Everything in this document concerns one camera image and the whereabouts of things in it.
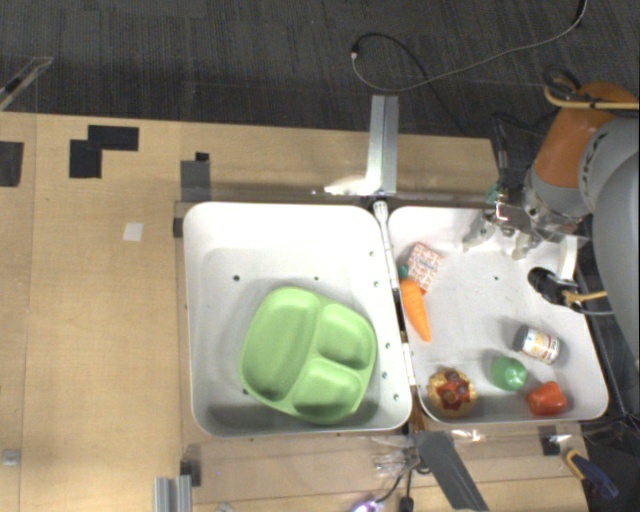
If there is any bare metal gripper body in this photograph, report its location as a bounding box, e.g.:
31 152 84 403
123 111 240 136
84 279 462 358
492 195 577 242

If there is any orange and white carton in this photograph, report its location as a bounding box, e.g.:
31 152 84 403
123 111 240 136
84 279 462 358
405 242 444 296

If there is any white plastic tray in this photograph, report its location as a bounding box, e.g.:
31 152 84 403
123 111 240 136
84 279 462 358
387 205 611 427
181 200 414 439

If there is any orange carrot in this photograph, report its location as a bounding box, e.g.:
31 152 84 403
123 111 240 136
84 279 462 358
397 264 433 344

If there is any small white and yellow can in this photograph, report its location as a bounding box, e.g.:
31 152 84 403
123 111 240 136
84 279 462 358
512 325 561 366

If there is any green toy pepper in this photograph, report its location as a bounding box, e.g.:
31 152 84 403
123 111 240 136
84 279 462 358
489 355 528 392

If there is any red toy pepper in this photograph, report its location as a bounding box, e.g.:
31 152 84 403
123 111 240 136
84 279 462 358
525 380 568 417

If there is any toy pizza slice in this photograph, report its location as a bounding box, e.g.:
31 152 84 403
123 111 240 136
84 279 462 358
427 367 478 420

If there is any green divided plate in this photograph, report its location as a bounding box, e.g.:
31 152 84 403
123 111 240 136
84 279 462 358
238 285 378 427

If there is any black cylinder on white bracket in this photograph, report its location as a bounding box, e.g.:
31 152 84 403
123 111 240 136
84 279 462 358
527 234 581 307

